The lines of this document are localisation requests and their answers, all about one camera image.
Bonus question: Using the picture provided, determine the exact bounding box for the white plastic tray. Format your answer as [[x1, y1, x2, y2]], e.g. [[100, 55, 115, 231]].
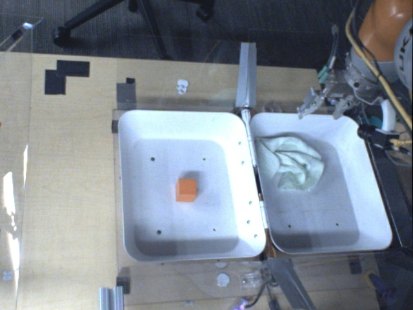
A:
[[249, 112, 394, 255], [117, 109, 267, 264]]

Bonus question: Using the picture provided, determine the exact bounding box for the orange cube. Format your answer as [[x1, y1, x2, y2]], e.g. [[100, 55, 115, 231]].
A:
[[175, 178, 198, 203]]

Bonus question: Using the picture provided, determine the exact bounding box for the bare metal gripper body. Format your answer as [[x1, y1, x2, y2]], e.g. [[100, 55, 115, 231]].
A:
[[321, 70, 384, 105]]

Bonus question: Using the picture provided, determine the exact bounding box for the pale green crumpled cloth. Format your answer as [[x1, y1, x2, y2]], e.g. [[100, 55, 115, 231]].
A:
[[254, 136, 325, 192]]

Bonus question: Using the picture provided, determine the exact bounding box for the black cylinder on white bracket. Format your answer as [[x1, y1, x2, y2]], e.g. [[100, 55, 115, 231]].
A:
[[356, 99, 397, 149]]

